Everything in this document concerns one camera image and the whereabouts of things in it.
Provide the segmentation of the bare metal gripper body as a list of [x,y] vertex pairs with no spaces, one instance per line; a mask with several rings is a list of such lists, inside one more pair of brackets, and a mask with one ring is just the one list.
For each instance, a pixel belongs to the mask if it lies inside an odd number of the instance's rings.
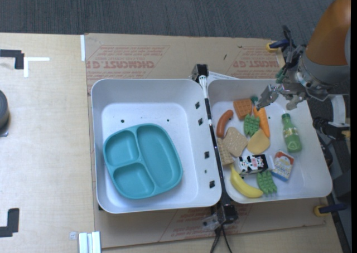
[[325,100],[330,95],[330,85],[321,82],[306,71],[283,72],[277,75],[279,92],[284,96],[298,96],[304,99]]

